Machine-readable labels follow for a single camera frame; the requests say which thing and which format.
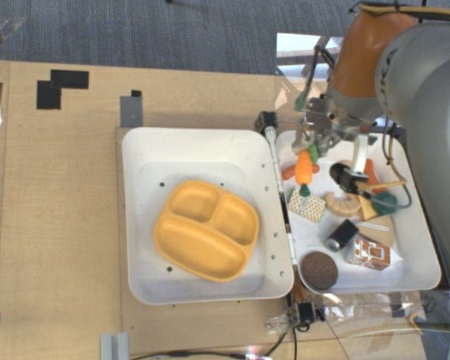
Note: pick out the white plastic tray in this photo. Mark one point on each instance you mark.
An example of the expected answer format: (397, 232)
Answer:
(408, 261)
(195, 152)

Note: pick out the yellow cheese wedge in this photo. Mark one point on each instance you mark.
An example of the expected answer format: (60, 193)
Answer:
(366, 209)

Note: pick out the black block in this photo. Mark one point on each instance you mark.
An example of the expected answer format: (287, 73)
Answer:
(305, 312)
(267, 120)

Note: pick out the red sausage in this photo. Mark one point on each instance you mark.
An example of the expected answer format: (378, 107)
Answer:
(288, 172)

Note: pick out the patterned white carton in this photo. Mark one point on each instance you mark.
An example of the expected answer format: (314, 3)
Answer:
(305, 204)

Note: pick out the black can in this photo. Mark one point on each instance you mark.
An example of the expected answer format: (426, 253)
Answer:
(343, 234)

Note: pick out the beige croissant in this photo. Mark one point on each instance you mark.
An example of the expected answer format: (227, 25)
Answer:
(343, 205)

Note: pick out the orange carrot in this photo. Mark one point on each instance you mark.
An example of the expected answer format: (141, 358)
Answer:
(303, 167)

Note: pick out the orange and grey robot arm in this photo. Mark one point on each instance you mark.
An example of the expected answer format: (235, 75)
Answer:
(420, 99)

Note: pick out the brown and white carton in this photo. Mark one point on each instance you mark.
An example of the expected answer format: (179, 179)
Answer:
(373, 255)

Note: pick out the brown biscuit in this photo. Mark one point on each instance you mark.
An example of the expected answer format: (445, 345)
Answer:
(320, 271)

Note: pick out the green broccoli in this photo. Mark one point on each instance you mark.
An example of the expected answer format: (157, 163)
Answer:
(385, 202)

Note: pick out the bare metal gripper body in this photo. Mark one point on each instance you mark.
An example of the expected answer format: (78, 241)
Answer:
(328, 116)

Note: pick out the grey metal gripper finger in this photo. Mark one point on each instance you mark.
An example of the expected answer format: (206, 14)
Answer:
(325, 145)
(302, 141)

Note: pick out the green toy vegetable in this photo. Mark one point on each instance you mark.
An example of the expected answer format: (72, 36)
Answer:
(314, 154)

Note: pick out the orange divided plate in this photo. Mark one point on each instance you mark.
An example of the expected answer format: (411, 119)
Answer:
(202, 234)

